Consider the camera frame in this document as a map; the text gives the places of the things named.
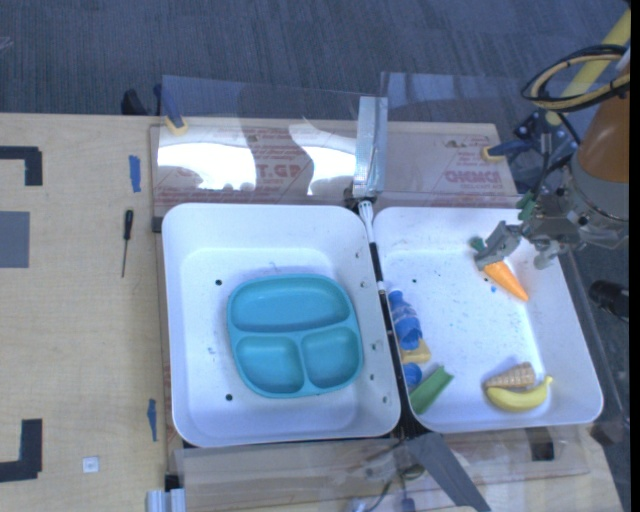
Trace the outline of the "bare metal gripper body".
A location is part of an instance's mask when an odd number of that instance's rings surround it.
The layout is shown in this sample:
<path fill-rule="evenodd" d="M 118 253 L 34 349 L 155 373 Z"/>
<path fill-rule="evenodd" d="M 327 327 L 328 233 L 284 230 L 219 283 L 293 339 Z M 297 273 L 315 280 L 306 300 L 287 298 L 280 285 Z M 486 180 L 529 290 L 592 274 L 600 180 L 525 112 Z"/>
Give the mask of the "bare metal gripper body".
<path fill-rule="evenodd" d="M 527 192 L 519 209 L 522 236 L 536 246 L 622 249 L 629 244 L 628 220 L 596 207 L 577 192 Z"/>

